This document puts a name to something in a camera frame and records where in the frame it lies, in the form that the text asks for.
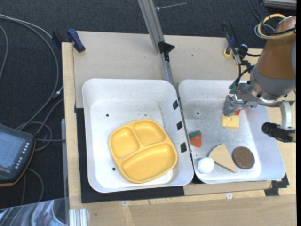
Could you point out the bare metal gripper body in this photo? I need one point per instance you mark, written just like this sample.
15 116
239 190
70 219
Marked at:
249 95

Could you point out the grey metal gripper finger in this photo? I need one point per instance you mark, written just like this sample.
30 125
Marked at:
239 106
227 107

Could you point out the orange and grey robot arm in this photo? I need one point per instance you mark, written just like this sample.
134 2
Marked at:
275 60

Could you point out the small orange toy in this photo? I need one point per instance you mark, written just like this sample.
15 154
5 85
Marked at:
237 112

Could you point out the yellow cheese block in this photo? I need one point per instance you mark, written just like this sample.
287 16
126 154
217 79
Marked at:
230 122

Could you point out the white plastic tray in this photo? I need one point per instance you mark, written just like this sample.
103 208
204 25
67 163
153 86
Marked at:
211 116
131 107

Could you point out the red strawberry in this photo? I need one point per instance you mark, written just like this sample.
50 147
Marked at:
196 139

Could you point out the beige pizza slice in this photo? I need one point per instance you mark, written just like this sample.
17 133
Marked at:
222 156

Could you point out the brown round biscuit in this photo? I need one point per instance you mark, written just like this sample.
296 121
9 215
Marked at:
243 158

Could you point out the white ball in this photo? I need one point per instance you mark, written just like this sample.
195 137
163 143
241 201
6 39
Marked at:
205 165

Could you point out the yellow divided plate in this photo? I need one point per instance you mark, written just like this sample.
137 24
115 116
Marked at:
141 149

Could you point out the black cylinder on white bracket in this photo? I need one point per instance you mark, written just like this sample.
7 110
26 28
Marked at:
277 131

